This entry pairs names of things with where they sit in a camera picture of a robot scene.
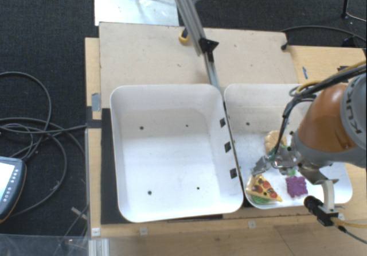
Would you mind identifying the black cylinder on white bracket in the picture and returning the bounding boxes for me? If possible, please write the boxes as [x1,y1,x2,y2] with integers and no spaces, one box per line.
[303,180,341,227]

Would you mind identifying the white plastic tray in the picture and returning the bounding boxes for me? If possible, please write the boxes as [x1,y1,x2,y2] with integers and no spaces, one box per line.
[109,83,245,224]
[223,83,354,211]

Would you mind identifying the toy pizza slice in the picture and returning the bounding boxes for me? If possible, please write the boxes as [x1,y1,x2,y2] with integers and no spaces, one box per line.
[245,174,283,203]

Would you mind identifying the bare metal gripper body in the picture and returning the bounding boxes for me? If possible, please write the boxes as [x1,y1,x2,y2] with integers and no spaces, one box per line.
[270,133,338,185]

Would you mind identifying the thin black rod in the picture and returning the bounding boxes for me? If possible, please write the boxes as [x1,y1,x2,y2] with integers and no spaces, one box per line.
[221,99,244,192]

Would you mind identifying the tan toy bread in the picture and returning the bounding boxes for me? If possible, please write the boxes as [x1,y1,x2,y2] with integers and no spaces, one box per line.
[264,130,288,154]

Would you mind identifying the purple toy grapes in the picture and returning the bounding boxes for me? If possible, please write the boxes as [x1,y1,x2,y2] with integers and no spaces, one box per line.
[284,175,309,199]

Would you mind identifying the green toy lettuce leaf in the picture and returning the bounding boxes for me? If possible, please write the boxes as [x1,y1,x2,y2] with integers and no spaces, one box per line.
[251,194,272,205]

